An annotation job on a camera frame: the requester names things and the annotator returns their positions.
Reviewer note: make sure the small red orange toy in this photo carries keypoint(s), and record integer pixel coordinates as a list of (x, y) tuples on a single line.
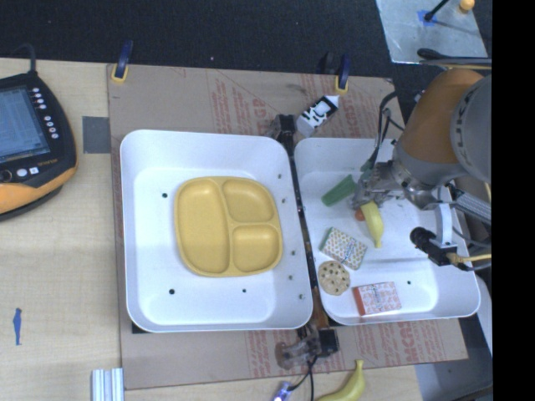
[(359, 215)]

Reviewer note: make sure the brown cardboard board red print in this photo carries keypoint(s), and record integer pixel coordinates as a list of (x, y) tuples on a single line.
[(200, 98)]

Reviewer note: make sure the white plastic tray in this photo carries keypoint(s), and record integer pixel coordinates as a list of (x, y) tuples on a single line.
[(209, 157), (409, 274)]

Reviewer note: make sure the tan chocolate chip biscuit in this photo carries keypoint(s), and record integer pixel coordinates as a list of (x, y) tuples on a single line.
[(333, 278)]

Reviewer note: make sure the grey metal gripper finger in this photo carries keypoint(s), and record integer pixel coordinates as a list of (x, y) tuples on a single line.
[(358, 201), (381, 201)]

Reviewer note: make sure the orange and white carton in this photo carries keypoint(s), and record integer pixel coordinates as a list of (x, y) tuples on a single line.
[(378, 299)]

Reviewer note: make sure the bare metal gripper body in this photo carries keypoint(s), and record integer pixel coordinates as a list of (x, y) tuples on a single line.
[(386, 180)]

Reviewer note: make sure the yellow divided plate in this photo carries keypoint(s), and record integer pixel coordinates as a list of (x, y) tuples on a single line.
[(209, 224)]

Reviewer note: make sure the black cylinder on white bracket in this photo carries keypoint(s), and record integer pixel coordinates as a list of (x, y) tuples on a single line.
[(439, 240)]

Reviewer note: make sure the white and black milk carton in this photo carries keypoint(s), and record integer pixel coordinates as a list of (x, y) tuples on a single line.
[(319, 113)]

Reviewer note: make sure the thin black rod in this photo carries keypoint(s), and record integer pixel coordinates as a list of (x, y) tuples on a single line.
[(307, 240)]

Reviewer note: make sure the yellow banana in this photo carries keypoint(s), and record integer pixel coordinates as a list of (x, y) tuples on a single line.
[(374, 224), (349, 387)]

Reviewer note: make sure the white packet with orange dots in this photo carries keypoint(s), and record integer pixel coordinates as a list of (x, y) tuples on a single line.
[(343, 249)]

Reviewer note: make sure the green toy vegetable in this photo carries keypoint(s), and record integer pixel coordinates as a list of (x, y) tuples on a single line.
[(336, 192)]

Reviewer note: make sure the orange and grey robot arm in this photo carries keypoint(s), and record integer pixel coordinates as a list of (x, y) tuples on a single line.
[(434, 128)]

